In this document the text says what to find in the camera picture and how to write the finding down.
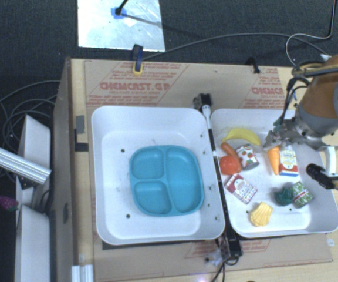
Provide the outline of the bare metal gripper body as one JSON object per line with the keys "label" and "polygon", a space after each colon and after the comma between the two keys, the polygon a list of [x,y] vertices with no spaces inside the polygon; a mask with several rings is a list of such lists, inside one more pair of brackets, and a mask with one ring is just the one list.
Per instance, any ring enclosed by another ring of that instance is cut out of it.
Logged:
{"label": "bare metal gripper body", "polygon": [[313,131],[306,123],[300,119],[284,119],[280,128],[275,132],[276,137],[288,136],[290,144],[308,145],[315,151],[325,151],[330,147],[338,150],[338,145],[327,145],[323,142],[323,135]]}

